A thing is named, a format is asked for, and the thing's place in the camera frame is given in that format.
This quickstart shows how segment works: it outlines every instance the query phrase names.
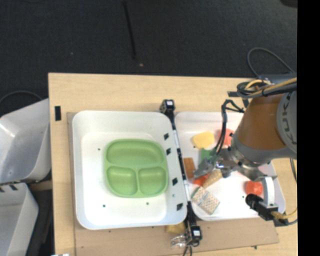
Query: green plate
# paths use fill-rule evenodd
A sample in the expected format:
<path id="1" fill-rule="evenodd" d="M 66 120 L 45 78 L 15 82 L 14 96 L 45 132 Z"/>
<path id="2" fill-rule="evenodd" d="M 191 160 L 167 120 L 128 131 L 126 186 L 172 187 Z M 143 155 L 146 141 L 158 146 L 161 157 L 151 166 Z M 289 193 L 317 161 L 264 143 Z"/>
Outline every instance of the green plate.
<path id="1" fill-rule="evenodd" d="M 146 139 L 117 139 L 104 154 L 106 182 L 120 197 L 155 197 L 168 187 L 168 164 L 163 148 Z"/>

